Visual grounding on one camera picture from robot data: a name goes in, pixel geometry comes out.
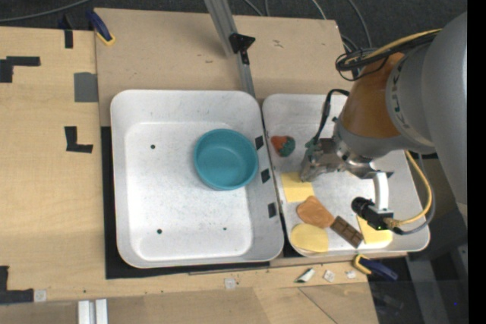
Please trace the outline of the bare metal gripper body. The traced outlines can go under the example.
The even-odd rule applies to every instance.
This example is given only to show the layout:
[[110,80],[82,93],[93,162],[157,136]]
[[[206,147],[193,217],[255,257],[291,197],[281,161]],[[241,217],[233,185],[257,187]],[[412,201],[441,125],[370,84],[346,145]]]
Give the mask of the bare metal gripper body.
[[360,179],[372,179],[375,169],[372,159],[354,153],[342,141],[334,138],[311,139],[305,144],[301,163],[301,181],[315,181],[324,173],[347,171]]

